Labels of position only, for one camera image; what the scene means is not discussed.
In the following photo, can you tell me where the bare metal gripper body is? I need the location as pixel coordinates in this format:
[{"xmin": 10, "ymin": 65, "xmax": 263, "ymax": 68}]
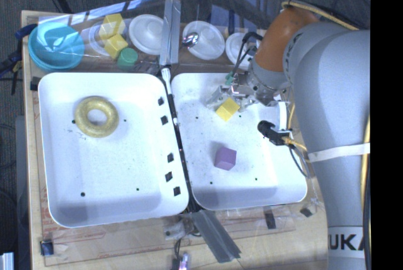
[{"xmin": 219, "ymin": 70, "xmax": 284, "ymax": 108}]

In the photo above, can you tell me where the yellow cube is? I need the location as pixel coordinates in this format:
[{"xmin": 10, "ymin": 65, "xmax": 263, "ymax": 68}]
[
  {"xmin": 215, "ymin": 97, "xmax": 241, "ymax": 122},
  {"xmin": 103, "ymin": 34, "xmax": 129, "ymax": 60},
  {"xmin": 98, "ymin": 13, "xmax": 127, "ymax": 40}
]

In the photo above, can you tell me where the white round lid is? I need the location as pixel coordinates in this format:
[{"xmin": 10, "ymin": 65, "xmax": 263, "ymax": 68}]
[
  {"xmin": 225, "ymin": 31, "xmax": 263, "ymax": 70},
  {"xmin": 128, "ymin": 14, "xmax": 166, "ymax": 56},
  {"xmin": 181, "ymin": 20, "xmax": 226, "ymax": 61}
]

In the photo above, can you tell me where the purple cube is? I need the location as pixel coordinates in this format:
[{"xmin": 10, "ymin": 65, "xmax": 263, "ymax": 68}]
[{"xmin": 213, "ymin": 146, "xmax": 238, "ymax": 172}]

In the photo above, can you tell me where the white plastic tray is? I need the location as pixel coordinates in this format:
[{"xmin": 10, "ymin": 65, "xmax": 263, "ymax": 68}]
[
  {"xmin": 170, "ymin": 72, "xmax": 309, "ymax": 211},
  {"xmin": 37, "ymin": 72, "xmax": 190, "ymax": 229}
]

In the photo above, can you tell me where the green cylinder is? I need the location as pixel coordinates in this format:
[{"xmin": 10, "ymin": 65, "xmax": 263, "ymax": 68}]
[{"xmin": 116, "ymin": 47, "xmax": 139, "ymax": 71}]

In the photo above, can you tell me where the yellow doughnut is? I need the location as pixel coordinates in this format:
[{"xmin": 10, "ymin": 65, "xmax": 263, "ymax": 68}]
[{"xmin": 74, "ymin": 96, "xmax": 120, "ymax": 138}]

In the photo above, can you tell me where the blue bowl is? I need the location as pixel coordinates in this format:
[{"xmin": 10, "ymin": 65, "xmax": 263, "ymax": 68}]
[{"xmin": 27, "ymin": 25, "xmax": 86, "ymax": 72}]

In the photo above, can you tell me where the black cylinder on white bracket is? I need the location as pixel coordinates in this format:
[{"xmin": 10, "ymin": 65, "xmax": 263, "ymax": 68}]
[{"xmin": 257, "ymin": 101, "xmax": 295, "ymax": 147}]

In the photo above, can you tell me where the black block with thin wires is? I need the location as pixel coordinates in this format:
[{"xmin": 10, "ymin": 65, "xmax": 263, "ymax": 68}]
[{"xmin": 171, "ymin": 252, "xmax": 191, "ymax": 270}]

